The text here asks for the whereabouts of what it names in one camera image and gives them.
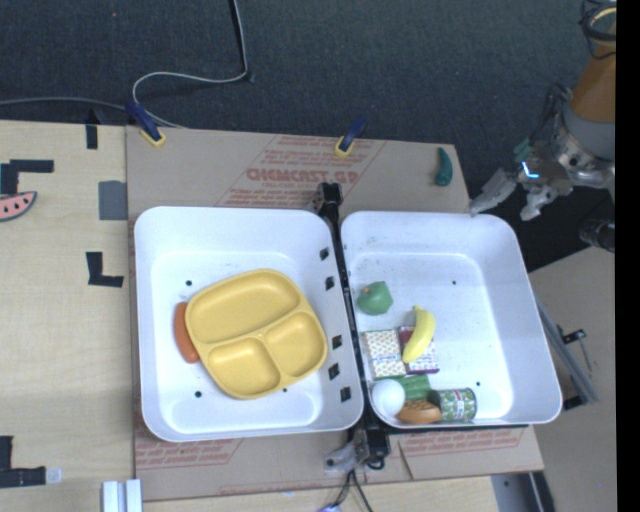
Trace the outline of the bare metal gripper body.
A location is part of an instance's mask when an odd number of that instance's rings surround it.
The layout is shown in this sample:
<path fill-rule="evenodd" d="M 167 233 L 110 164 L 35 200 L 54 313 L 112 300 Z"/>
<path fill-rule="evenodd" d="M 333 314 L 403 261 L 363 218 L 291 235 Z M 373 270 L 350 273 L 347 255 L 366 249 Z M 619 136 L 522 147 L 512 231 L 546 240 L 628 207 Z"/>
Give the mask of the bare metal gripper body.
<path fill-rule="evenodd" d="M 599 158 L 573 143 L 526 144 L 514 153 L 520 183 L 554 188 L 560 195 L 567 195 L 575 187 L 605 189 L 615 180 L 613 161 Z"/>

